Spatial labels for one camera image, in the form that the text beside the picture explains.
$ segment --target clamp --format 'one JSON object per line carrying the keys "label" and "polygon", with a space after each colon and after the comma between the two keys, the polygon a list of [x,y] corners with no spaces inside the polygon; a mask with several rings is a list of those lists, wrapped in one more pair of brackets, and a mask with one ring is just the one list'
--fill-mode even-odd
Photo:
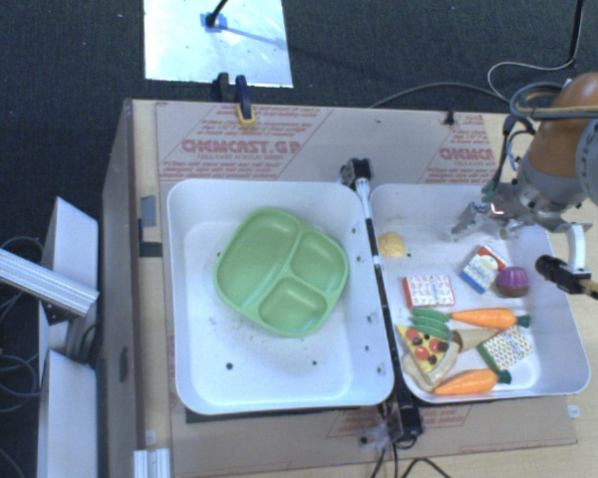
{"label": "clamp", "polygon": [[[210,99],[221,103],[229,100],[229,78],[228,73],[219,73],[210,86]],[[241,125],[253,125],[255,123],[255,112],[250,103],[250,92],[246,77],[238,75],[235,78],[235,97],[237,103],[237,118]]]}

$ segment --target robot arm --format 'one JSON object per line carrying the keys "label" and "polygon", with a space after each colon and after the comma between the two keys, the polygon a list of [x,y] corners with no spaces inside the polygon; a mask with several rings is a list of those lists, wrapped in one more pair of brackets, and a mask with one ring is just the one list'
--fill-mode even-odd
{"label": "robot arm", "polygon": [[[554,95],[550,108],[529,105],[532,99]],[[499,223],[503,237],[515,226],[539,224],[551,232],[567,232],[572,237],[570,249],[574,256],[575,238],[582,234],[562,219],[562,213],[587,197],[598,205],[598,73],[581,75],[564,87],[536,84],[521,89],[510,101],[510,112],[506,127],[518,120],[526,124],[528,119],[541,121],[517,177],[511,183],[500,183],[498,173],[484,191],[484,203],[472,204],[452,233],[458,236],[489,218]],[[564,266],[562,273],[570,276],[576,272],[571,271],[572,267],[567,271],[567,264],[553,260],[558,264],[543,260],[537,268],[563,288],[555,278],[561,271],[555,271],[554,266]],[[554,274],[545,268],[551,268]],[[588,281],[589,272],[586,276],[574,279],[576,284],[578,280]]]}

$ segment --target small box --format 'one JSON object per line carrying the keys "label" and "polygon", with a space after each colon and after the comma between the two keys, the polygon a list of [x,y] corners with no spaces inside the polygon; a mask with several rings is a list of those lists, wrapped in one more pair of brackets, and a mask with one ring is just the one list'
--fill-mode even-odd
{"label": "small box", "polygon": [[454,294],[448,275],[418,275],[403,279],[408,308],[451,306]]}
{"label": "small box", "polygon": [[484,294],[505,266],[507,263],[496,252],[483,245],[472,255],[459,275],[477,292]]}
{"label": "small box", "polygon": [[513,326],[480,345],[478,351],[488,364],[503,371],[531,354],[533,347],[518,326]]}

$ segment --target green plastic plate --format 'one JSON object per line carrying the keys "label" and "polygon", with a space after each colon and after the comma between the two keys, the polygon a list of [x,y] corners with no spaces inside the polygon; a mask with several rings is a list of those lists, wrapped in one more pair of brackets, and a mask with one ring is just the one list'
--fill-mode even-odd
{"label": "green plastic plate", "polygon": [[213,271],[228,306],[284,337],[324,323],[348,279],[348,259],[331,237],[289,212],[264,208],[237,228]]}

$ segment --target toy pizza slice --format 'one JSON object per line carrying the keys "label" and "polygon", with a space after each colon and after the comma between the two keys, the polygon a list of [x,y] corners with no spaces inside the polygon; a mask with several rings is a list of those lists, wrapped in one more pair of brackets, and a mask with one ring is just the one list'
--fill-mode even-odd
{"label": "toy pizza slice", "polygon": [[432,391],[456,363],[459,345],[448,335],[422,327],[397,326],[397,332],[408,348],[404,371],[423,391]]}

